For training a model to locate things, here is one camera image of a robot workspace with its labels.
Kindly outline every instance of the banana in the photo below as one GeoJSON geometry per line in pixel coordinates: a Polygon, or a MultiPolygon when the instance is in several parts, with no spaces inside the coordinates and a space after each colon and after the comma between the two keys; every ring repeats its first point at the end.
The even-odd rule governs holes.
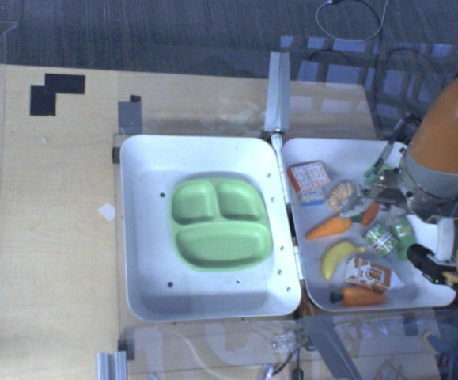
{"type": "Polygon", "coordinates": [[[348,241],[343,241],[332,246],[322,256],[322,262],[320,264],[322,277],[325,280],[330,280],[334,275],[336,266],[338,266],[338,263],[342,258],[347,257],[352,253],[364,252],[364,250],[364,246],[355,246],[353,243],[348,241]]]}

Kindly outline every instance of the wooden table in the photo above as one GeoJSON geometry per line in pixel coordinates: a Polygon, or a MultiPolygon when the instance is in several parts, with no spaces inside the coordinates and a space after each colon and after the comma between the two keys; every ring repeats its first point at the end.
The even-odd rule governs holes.
{"type": "MultiPolygon", "coordinates": [[[[95,378],[97,353],[114,352],[120,335],[115,222],[99,212],[115,203],[118,101],[141,96],[145,132],[226,135],[231,125],[251,135],[262,125],[267,81],[0,66],[2,89],[0,380],[95,378]],[[30,86],[43,85],[46,73],[85,75],[85,94],[57,94],[56,116],[30,116],[30,86]]],[[[375,136],[360,86],[293,82],[290,107],[297,135],[375,136]]],[[[142,323],[144,336],[157,342],[144,370],[154,362],[160,378],[256,378],[261,359],[276,359],[272,325],[259,325],[260,335],[241,320],[180,325],[175,335],[171,326],[142,323]],[[244,329],[250,333],[242,336],[244,329]],[[214,353],[215,341],[229,355],[244,353],[242,367],[214,353]]],[[[306,378],[327,376],[317,354],[303,359],[312,361],[306,378]]],[[[369,371],[381,363],[359,359],[369,371]]],[[[431,359],[401,360],[423,372],[431,359]]]]}

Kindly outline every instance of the carrot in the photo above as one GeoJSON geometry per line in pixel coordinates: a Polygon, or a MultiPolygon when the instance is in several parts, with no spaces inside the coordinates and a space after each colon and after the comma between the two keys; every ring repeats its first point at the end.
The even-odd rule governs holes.
{"type": "Polygon", "coordinates": [[[318,227],[313,228],[306,234],[306,239],[317,239],[328,237],[329,235],[341,234],[348,231],[352,226],[350,218],[342,219],[340,215],[328,219],[326,222],[320,224],[318,227]]]}
{"type": "Polygon", "coordinates": [[[361,224],[363,226],[369,225],[374,218],[377,216],[380,206],[377,203],[372,202],[366,211],[361,215],[361,224]]]}
{"type": "Polygon", "coordinates": [[[386,302],[387,299],[386,295],[361,287],[347,287],[341,293],[332,291],[329,298],[332,303],[340,301],[347,307],[372,306],[373,304],[386,302]]]}

